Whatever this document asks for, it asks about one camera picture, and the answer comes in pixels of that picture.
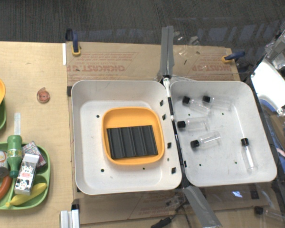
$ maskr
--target glass vial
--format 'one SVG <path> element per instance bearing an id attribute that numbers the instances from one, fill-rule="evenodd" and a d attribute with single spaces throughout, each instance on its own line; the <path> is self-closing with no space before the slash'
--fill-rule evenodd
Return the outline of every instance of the glass vial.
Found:
<path id="1" fill-rule="evenodd" d="M 196 149 L 200 147 L 213 147 L 220 145 L 220 134 L 219 132 L 211 132 L 203 136 L 198 137 L 196 140 L 190 142 L 191 148 Z"/>
<path id="2" fill-rule="evenodd" d="M 209 130 L 208 118 L 206 117 L 196 117 L 187 118 L 184 121 L 178 121 L 177 127 L 180 129 L 186 129 L 188 131 L 201 131 Z"/>
<path id="3" fill-rule="evenodd" d="M 232 101 L 228 98 L 223 97 L 210 97 L 208 95 L 203 96 L 203 103 L 204 105 L 211 105 L 213 108 L 220 109 L 220 110 L 232 110 Z"/>
<path id="4" fill-rule="evenodd" d="M 244 163 L 246 169 L 249 173 L 257 171 L 257 163 L 254 159 L 253 151 L 251 146 L 249 145 L 249 141 L 247 138 L 241 139 L 242 142 L 242 156 L 244 159 Z"/>
<path id="5" fill-rule="evenodd" d="M 182 102 L 193 111 L 197 111 L 205 115 L 208 115 L 211 112 L 211 106 L 204 105 L 202 101 L 190 99 L 189 97 L 184 96 Z"/>
<path id="6" fill-rule="evenodd" d="M 266 217 L 273 218 L 285 224 L 285 213 L 282 213 L 272 208 L 260 207 L 260 206 L 255 206 L 254 210 L 255 210 L 255 214 L 257 215 L 264 215 Z"/>

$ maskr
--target gray carpet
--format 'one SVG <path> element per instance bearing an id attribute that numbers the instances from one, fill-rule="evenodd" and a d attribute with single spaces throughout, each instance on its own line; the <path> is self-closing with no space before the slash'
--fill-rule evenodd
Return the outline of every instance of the gray carpet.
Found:
<path id="1" fill-rule="evenodd" d="M 285 20 L 285 0 L 0 0 L 0 41 L 79 40 L 160 44 L 173 25 L 175 44 L 244 50 L 255 63 Z"/>

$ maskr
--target black rubber mat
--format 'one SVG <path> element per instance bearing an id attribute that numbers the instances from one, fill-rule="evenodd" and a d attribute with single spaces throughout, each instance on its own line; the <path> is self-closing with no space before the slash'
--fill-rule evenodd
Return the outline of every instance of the black rubber mat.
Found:
<path id="1" fill-rule="evenodd" d="M 108 128 L 107 133 L 112 159 L 158 154 L 151 125 Z"/>

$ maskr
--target clamp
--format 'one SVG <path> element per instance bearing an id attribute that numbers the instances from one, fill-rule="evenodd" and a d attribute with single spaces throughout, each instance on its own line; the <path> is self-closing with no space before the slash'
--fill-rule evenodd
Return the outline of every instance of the clamp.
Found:
<path id="1" fill-rule="evenodd" d="M 233 59 L 235 61 L 237 61 L 239 58 L 245 56 L 245 54 L 246 54 L 245 51 L 239 51 L 239 52 L 232 53 L 229 56 L 223 56 L 222 62 L 223 63 L 230 63 L 230 62 L 232 62 Z"/>
<path id="2" fill-rule="evenodd" d="M 77 57 L 81 54 L 80 52 L 80 46 L 78 44 L 78 35 L 76 31 L 73 31 L 71 28 L 68 28 L 66 30 L 66 41 L 72 41 L 73 44 L 71 46 L 72 48 L 72 55 Z"/>

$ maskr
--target open storage case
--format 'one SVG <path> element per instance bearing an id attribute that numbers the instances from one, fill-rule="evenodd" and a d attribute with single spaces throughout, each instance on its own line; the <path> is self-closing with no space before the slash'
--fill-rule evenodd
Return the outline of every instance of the open storage case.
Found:
<path id="1" fill-rule="evenodd" d="M 169 27 L 166 32 L 169 38 Z M 194 188 L 271 182 L 276 163 L 251 88 L 176 76 L 169 39 L 166 54 L 163 44 L 157 79 L 72 85 L 76 187 L 89 197 L 193 187 L 185 196 L 196 214 L 203 213 L 203 227 L 215 227 L 219 221 Z M 195 120 L 200 128 L 189 129 Z M 152 132 L 135 129 L 143 126 Z M 117 129 L 113 137 L 110 129 Z"/>
<path id="2" fill-rule="evenodd" d="M 251 89 L 242 82 L 176 81 L 170 86 L 175 121 L 204 117 L 182 102 L 184 96 L 212 95 L 233 102 L 230 110 L 211 109 L 209 129 L 177 128 L 186 177 L 198 187 L 272 181 L 276 165 Z M 72 89 L 75 170 L 78 188 L 89 195 L 170 190 L 181 183 L 181 163 L 165 87 L 155 81 L 79 81 Z M 144 107 L 160 120 L 164 153 L 155 162 L 112 163 L 105 153 L 103 117 L 112 108 Z M 138 119 L 132 125 L 146 125 Z M 193 149 L 190 142 L 216 131 L 220 142 Z M 257 170 L 247 171 L 241 139 L 248 138 Z"/>

